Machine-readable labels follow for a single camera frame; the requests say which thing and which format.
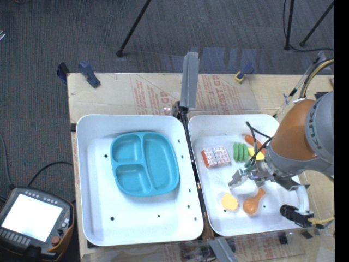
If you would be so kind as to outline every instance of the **gray carpet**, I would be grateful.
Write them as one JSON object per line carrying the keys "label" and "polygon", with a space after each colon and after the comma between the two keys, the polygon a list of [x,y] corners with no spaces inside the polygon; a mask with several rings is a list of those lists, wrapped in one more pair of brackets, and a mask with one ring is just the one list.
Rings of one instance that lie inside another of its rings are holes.
{"label": "gray carpet", "polygon": [[[71,72],[85,60],[95,72],[181,73],[183,57],[197,51],[200,73],[234,74],[251,61],[254,74],[303,74],[319,49],[334,57],[334,8],[299,46],[333,0],[294,0],[289,50],[291,0],[152,0],[119,58],[116,51],[145,1],[0,0],[6,34],[0,40],[0,133],[16,186],[51,162],[72,162],[61,62]],[[334,74],[334,66],[321,74]],[[0,147],[0,195],[6,197],[4,156]],[[75,197],[69,165],[50,167],[32,186]],[[75,230],[62,261],[79,260]],[[0,261],[22,260],[0,250]]]}

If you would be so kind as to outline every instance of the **blue plate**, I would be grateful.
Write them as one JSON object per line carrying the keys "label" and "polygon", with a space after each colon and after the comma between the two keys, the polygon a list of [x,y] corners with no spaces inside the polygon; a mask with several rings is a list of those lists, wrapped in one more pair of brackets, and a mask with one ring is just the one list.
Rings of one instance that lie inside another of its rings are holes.
{"label": "blue plate", "polygon": [[179,182],[177,158],[170,141],[158,132],[129,132],[110,147],[117,186],[132,196],[165,194]]}

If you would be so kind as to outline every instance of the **white tray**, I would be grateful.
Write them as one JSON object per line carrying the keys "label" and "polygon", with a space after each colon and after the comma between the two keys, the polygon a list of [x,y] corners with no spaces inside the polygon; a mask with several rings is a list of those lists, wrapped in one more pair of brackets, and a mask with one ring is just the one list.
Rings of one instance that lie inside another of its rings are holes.
{"label": "white tray", "polygon": [[[236,236],[300,228],[279,212],[283,204],[299,207],[296,192],[289,192],[277,183],[267,181],[263,186],[266,194],[261,198],[257,212],[248,215],[242,209],[242,204],[246,198],[257,194],[254,181],[248,179],[241,186],[230,191],[228,183],[231,177],[239,168],[244,169],[243,162],[235,162],[233,159],[233,144],[234,142],[246,143],[244,135],[251,134],[246,121],[269,136],[275,134],[279,125],[272,116],[264,114],[201,115],[191,118],[188,123],[204,203],[212,229],[222,236]],[[261,143],[267,140],[259,134],[256,134],[256,138]],[[206,168],[201,151],[219,146],[226,147],[232,160],[231,164]],[[234,211],[225,210],[221,204],[221,197],[227,192],[232,193],[238,199],[238,208]]]}
{"label": "white tray", "polygon": [[[76,127],[83,232],[97,246],[194,240],[203,220],[184,127],[172,116],[87,115]],[[174,149],[179,184],[169,193],[131,196],[117,187],[110,145],[125,132],[157,131]]]}

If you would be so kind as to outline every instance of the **wooden table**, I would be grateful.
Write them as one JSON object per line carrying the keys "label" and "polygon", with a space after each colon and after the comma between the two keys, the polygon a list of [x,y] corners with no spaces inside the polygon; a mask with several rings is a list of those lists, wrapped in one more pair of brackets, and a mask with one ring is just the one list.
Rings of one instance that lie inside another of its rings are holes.
{"label": "wooden table", "polygon": [[[93,88],[86,81],[85,75],[80,73],[67,75],[70,121],[73,130],[78,120],[87,114],[169,115],[174,103],[180,101],[182,74],[96,73],[96,76],[101,85]],[[301,75],[248,75],[241,84],[234,81],[233,77],[234,75],[228,74],[199,74],[196,108],[190,109],[189,116],[255,113],[256,111],[273,115],[282,105],[284,94],[288,95],[292,91]],[[331,79],[333,79],[332,75],[314,77],[307,90],[308,98],[315,99],[316,92],[333,90]],[[297,99],[298,96],[299,91],[293,99]],[[282,120],[292,105],[291,102],[284,112],[278,114],[278,121]],[[75,131],[71,132],[71,140],[74,155],[77,225],[82,261],[118,261],[112,260],[114,259],[112,257],[116,256],[123,261],[133,261],[127,260],[131,259],[131,256],[126,255],[125,257],[123,256],[125,254],[120,254],[119,250],[122,248],[119,247],[87,247],[87,240],[82,229],[79,162]],[[324,175],[313,171],[302,173],[299,178],[301,183],[311,184],[307,191],[310,208],[314,211],[315,217],[325,219],[334,215],[334,183]],[[334,260],[333,231],[334,222],[329,228],[322,230],[319,235],[308,240],[304,239],[302,242],[304,251],[298,254],[303,255],[303,257],[291,254],[287,257],[287,261]],[[179,244],[164,244],[158,247],[156,251],[153,250],[152,255],[155,256],[150,259],[162,257],[165,262],[181,261]],[[277,257],[275,254],[269,256],[269,259],[280,261]],[[142,261],[142,259],[149,258],[144,254],[138,256],[137,261]]]}

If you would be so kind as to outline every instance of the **metal leg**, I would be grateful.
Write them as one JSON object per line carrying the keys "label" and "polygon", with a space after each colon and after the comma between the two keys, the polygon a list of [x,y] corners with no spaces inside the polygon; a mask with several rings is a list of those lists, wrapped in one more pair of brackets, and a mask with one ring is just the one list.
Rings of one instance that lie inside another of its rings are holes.
{"label": "metal leg", "polygon": [[321,23],[321,21],[325,18],[325,16],[328,14],[328,12],[332,9],[332,7],[334,6],[334,0],[331,3],[331,5],[327,8],[327,10],[323,13],[323,15],[321,16],[321,18],[318,20],[318,22],[316,23],[316,25],[314,25],[314,27],[312,28],[312,30],[310,30],[309,34],[304,38],[303,41],[301,41],[299,43],[300,46],[305,46],[305,42],[309,39],[309,37],[313,34],[313,32],[315,31],[315,29],[319,26],[319,24]]}
{"label": "metal leg", "polygon": [[147,9],[147,7],[148,7],[148,5],[149,5],[150,2],[151,2],[151,0],[147,0],[147,1],[146,1],[146,3],[144,4],[144,6],[143,6],[141,12],[139,13],[139,15],[138,15],[138,17],[137,17],[135,23],[133,24],[133,26],[132,26],[130,32],[128,33],[128,35],[127,35],[127,37],[126,37],[124,43],[122,44],[122,46],[120,47],[120,49],[116,52],[116,55],[117,55],[118,57],[122,57],[122,52],[123,52],[124,48],[126,47],[127,42],[128,42],[129,39],[131,38],[131,36],[132,36],[132,34],[133,34],[133,31],[136,29],[138,23],[140,22],[140,20],[141,20],[143,14],[145,13],[145,11],[146,11],[146,9]]}
{"label": "metal leg", "polygon": [[291,23],[292,23],[292,15],[293,15],[293,6],[294,6],[294,0],[291,0],[290,5],[290,14],[288,16],[288,27],[287,27],[287,35],[286,35],[286,45],[284,47],[285,50],[290,49],[290,34],[291,34]]}

